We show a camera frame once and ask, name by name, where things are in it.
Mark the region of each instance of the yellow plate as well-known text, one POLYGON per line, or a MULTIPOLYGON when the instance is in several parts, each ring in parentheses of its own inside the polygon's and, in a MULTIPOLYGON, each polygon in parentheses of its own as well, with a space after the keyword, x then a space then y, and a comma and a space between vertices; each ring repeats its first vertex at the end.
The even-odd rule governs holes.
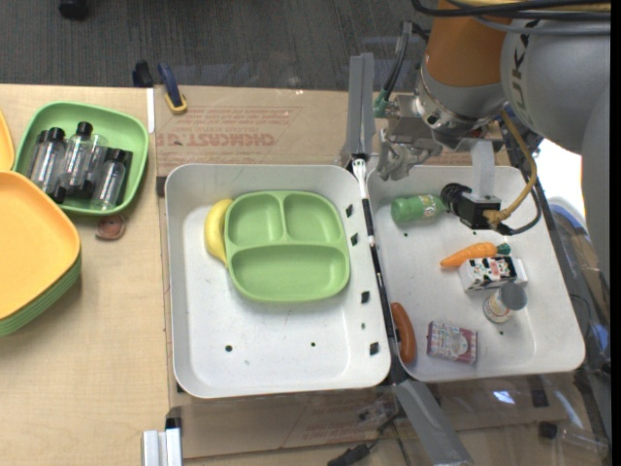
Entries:
POLYGON ((16 153, 11 141, 9 126, 0 111, 0 171, 9 171, 13 167, 16 153))
POLYGON ((80 253, 73 222, 35 184, 0 172, 0 319, 60 280, 80 253))

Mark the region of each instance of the orange carrot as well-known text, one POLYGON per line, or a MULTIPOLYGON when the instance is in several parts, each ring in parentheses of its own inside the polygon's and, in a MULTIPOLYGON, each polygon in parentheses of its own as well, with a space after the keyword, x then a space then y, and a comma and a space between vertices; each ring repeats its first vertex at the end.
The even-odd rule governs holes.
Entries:
POLYGON ((479 242, 472 244, 465 249, 457 250, 452 255, 440 261, 444 268, 458 268, 468 259, 479 259, 482 257, 493 257, 495 255, 509 255, 511 248, 508 244, 495 246, 491 242, 479 242))

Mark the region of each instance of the yellow banana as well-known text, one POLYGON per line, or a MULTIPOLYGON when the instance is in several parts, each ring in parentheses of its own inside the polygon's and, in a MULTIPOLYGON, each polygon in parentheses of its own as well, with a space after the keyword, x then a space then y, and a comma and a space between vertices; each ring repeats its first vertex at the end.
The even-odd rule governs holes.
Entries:
POLYGON ((220 259, 226 267, 226 251, 224 249, 224 220, 226 210, 233 203, 233 199, 218 200, 212 205, 205 217, 205 247, 207 252, 220 259))

